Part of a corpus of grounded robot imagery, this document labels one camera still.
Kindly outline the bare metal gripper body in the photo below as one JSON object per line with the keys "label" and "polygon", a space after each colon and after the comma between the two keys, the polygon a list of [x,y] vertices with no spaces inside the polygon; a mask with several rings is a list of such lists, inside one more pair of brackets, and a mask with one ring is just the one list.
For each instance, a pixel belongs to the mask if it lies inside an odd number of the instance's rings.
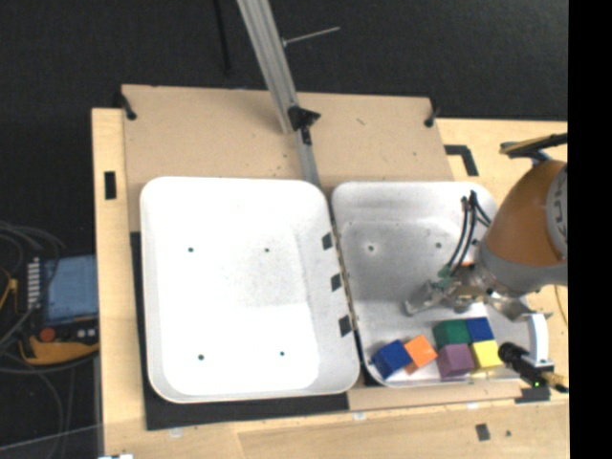
{"label": "bare metal gripper body", "polygon": [[465,313],[476,302],[488,303],[505,286],[484,266],[444,266],[435,282],[435,304]]}

